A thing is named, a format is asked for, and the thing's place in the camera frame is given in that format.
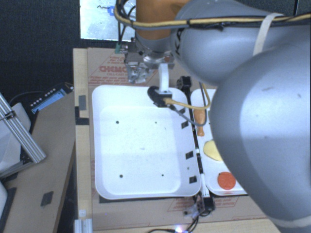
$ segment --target wire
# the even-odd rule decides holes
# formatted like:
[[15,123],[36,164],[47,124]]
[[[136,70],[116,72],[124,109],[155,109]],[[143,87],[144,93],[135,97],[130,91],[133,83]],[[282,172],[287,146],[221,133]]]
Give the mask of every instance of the wire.
[[[201,93],[202,93],[203,104],[204,104],[204,106],[206,106],[206,101],[205,101],[205,96],[204,96],[204,91],[203,91],[202,83],[199,82],[199,85],[200,85],[200,89],[201,89]],[[177,112],[182,118],[184,118],[185,120],[187,120],[189,123],[193,124],[194,126],[203,127],[206,124],[206,122],[207,122],[207,111],[206,111],[206,109],[205,109],[205,120],[204,120],[204,123],[200,124],[200,123],[192,121],[190,118],[186,117],[182,112],[177,110],[177,108],[174,105],[171,104],[169,106],[169,108],[171,110]]]
[[189,105],[189,104],[186,104],[186,103],[177,102],[177,101],[175,101],[173,99],[170,99],[170,98],[164,98],[163,101],[167,105],[169,105],[169,104],[176,104],[176,105],[180,105],[180,106],[183,106],[183,107],[186,107],[186,108],[189,108],[189,109],[193,109],[193,110],[206,110],[206,109],[208,109],[210,107],[210,98],[208,96],[208,93],[206,91],[206,87],[205,87],[204,84],[202,84],[202,87],[203,87],[205,96],[207,98],[207,105],[206,106],[203,106],[203,107],[193,106],[193,105]]
[[[127,26],[131,26],[134,29],[143,30],[158,30],[158,29],[173,29],[173,28],[187,28],[194,25],[208,25],[208,24],[219,24],[229,25],[232,23],[247,24],[247,23],[260,23],[265,19],[265,16],[244,16],[244,17],[213,17],[213,18],[197,18],[189,20],[172,20],[172,21],[162,21],[162,22],[138,22],[132,21],[128,18],[124,10],[124,4],[127,0],[117,0],[114,9],[114,15],[116,19]],[[279,16],[274,18],[273,22],[296,22],[301,20],[311,19],[311,13],[302,14],[299,16]]]
[[[136,6],[134,5],[130,11],[127,13],[127,16],[130,17],[131,16],[131,13],[133,12],[133,10],[136,8]],[[118,44],[120,45],[121,42],[122,42],[122,39],[123,39],[123,36],[124,36],[124,33],[125,33],[125,29],[126,29],[126,25],[123,26],[123,29],[122,29],[122,33],[121,33],[121,26],[120,26],[120,22],[118,22],[118,32],[119,32],[119,39],[118,39]]]
[[38,94],[38,93],[42,93],[43,91],[27,91],[27,92],[23,92],[23,93],[20,93],[20,94],[17,94],[15,97],[13,97],[10,101],[9,101],[9,105],[12,104],[12,102],[21,97],[21,96],[24,96],[24,95],[28,95],[28,94]]
[[71,86],[73,87],[73,84],[72,83],[69,83],[69,82],[64,82],[65,86],[69,89],[71,89]]
[[182,118],[184,118],[184,119],[187,120],[189,123],[191,123],[191,124],[193,124],[193,125],[195,125],[195,126],[197,126],[197,127],[203,127],[203,126],[206,124],[206,121],[207,121],[206,116],[205,116],[205,119],[206,119],[206,120],[204,121],[204,123],[203,123],[203,124],[199,124],[199,123],[197,123],[197,122],[195,122],[195,121],[192,121],[190,118],[186,117],[184,114],[182,114],[179,110],[176,109],[176,107],[175,107],[174,105],[170,105],[169,108],[170,108],[172,111],[177,112]]
[[208,215],[210,215],[210,212],[205,212],[205,211],[203,211],[203,212],[200,214],[200,216],[202,216],[202,217],[206,217],[206,216],[208,216]]
[[163,232],[176,233],[176,230],[172,230],[172,229],[153,229],[153,230],[151,230],[151,231],[148,231],[148,233],[156,232],[156,231],[163,231]]
[[190,226],[186,229],[187,232],[193,232],[199,222],[199,216],[190,224]]

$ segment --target wooden table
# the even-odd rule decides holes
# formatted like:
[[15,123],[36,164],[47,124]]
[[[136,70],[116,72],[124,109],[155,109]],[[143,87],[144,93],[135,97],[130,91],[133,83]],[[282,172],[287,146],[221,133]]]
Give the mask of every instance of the wooden table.
[[[32,135],[47,157],[4,184],[17,188],[5,233],[57,232],[74,161],[74,120],[73,93],[39,112]],[[51,203],[41,206],[47,193]]]
[[[74,86],[75,106],[79,108],[79,101],[84,100],[78,111],[82,119],[76,125],[76,161],[77,161],[77,190],[79,219],[92,218],[92,191],[91,191],[91,161],[89,126],[83,125],[83,118],[89,118],[88,108],[88,80],[87,80],[87,51],[74,49]],[[147,233],[155,227],[131,228],[94,231],[95,233]],[[174,229],[175,226],[156,227]],[[230,222],[199,223],[194,233],[277,233],[277,228],[268,219],[240,220]]]

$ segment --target white plate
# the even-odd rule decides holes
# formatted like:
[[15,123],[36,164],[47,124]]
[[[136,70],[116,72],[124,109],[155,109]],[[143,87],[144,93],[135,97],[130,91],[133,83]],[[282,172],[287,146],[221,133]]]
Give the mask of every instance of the white plate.
[[[207,93],[210,97],[210,100],[212,100],[214,93],[216,90],[209,89],[207,90]],[[202,99],[202,93],[201,90],[195,90],[191,94],[191,103],[196,106],[203,106],[203,99]],[[207,117],[207,123],[203,127],[203,131],[205,133],[204,136],[198,136],[198,143],[199,143],[199,148],[200,148],[200,154],[201,154],[201,159],[202,159],[202,165],[203,165],[203,170],[204,170],[204,175],[205,175],[205,182],[207,188],[214,194],[219,195],[219,196],[227,196],[227,195],[244,195],[246,192],[244,189],[241,187],[241,185],[236,182],[236,185],[231,189],[231,190],[225,190],[222,189],[218,185],[218,175],[221,172],[230,172],[227,166],[225,165],[224,162],[222,161],[215,161],[214,159],[206,156],[203,152],[203,147],[204,144],[207,141],[210,141],[213,139],[211,130],[210,130],[210,125],[209,125],[209,119]]]
[[[95,185],[106,199],[184,197],[200,190],[191,125],[182,129],[185,120],[153,105],[147,89],[102,85],[92,94]],[[170,91],[187,102],[180,90]]]

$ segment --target white bracket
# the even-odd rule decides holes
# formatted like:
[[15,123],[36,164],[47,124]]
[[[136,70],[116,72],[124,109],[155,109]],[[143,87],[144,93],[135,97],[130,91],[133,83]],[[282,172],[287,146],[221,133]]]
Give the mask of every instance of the white bracket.
[[85,220],[77,219],[74,221],[74,233],[93,233],[93,221],[88,218]]
[[167,63],[161,63],[159,66],[159,94],[169,93],[169,65]]

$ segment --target gray robot arm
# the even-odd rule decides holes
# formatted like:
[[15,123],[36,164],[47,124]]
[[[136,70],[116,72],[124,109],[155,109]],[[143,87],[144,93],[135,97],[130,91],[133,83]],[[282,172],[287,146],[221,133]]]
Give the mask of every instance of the gray robot arm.
[[[234,0],[191,0],[176,19],[268,14]],[[311,232],[310,31],[310,22],[273,26],[255,56],[259,27],[252,25],[179,28],[164,39],[136,39],[150,56],[170,51],[193,77],[218,87],[210,110],[217,148],[283,233]]]

